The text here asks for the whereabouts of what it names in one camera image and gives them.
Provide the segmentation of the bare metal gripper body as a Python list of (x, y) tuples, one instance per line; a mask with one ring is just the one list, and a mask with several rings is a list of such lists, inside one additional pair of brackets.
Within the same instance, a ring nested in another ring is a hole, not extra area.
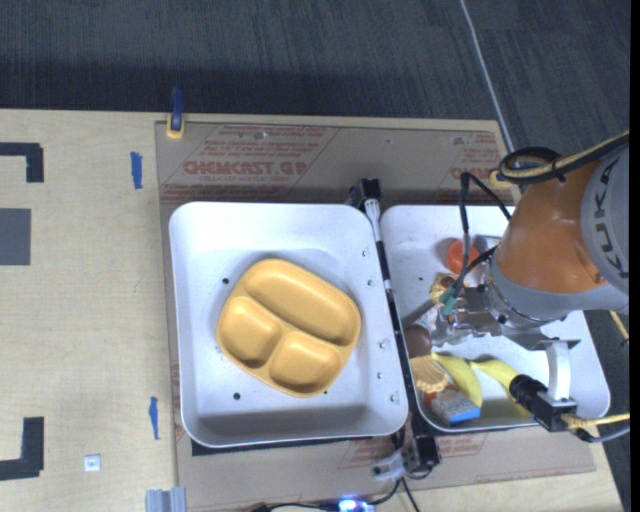
[(431, 343), (455, 345), (488, 335), (505, 337), (525, 349), (547, 349), (561, 342), (542, 332), (548, 323), (513, 308), (493, 286), (450, 287), (438, 299)]

